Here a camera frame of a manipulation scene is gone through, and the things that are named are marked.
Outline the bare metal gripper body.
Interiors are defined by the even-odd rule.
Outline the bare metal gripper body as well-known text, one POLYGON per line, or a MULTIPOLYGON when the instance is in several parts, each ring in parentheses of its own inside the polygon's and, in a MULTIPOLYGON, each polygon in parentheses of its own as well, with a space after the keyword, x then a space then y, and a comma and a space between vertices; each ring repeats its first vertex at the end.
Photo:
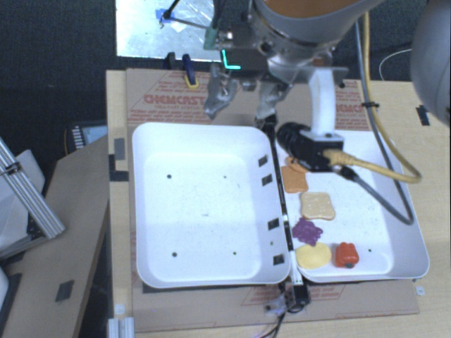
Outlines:
POLYGON ((317 68, 329 68, 329 49, 297 42, 258 25, 210 29, 210 49, 220 61, 210 67, 210 86, 233 91, 237 84, 266 82, 288 87, 306 83, 317 68))

